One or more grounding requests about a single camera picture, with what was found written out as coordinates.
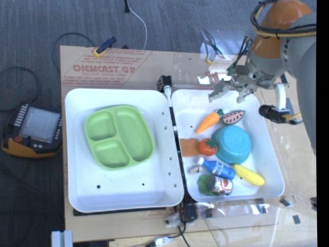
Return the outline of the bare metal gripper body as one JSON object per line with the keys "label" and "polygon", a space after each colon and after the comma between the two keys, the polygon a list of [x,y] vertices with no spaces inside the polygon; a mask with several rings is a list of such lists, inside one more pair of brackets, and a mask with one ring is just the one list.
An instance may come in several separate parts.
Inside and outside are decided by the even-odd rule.
{"label": "bare metal gripper body", "polygon": [[254,92],[259,87],[272,89],[275,80],[275,76],[268,75],[253,65],[237,65],[231,76],[230,85],[237,91],[249,89]]}

